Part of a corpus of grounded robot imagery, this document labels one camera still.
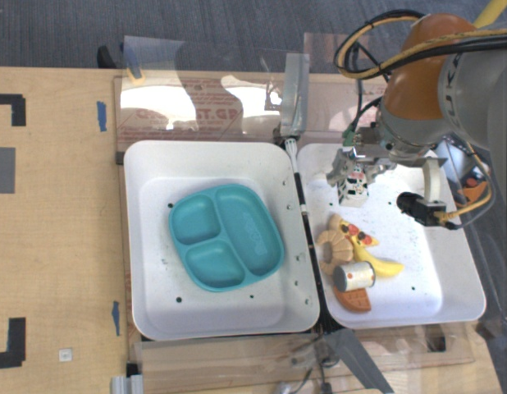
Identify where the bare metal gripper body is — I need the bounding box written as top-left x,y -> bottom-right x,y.
350,126 -> 432,172

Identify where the cow print milk carton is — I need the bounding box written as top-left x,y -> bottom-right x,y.
336,164 -> 370,208

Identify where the toy pizza slice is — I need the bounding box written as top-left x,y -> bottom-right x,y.
327,213 -> 381,248

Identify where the tan toy doughnut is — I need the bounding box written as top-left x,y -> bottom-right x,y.
316,230 -> 355,277

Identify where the yellow banana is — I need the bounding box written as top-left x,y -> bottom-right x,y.
350,236 -> 406,279

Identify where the white plastic tray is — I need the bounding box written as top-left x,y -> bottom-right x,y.
296,142 -> 487,331
122,140 -> 322,341

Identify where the small white can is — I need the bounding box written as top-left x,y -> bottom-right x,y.
332,260 -> 377,293

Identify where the teal divided plate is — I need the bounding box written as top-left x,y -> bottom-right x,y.
167,183 -> 286,293

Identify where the orange toy waffle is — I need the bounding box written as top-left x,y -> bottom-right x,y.
333,286 -> 372,314

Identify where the black cylinder on white bracket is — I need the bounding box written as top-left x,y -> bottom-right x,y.
395,158 -> 449,227

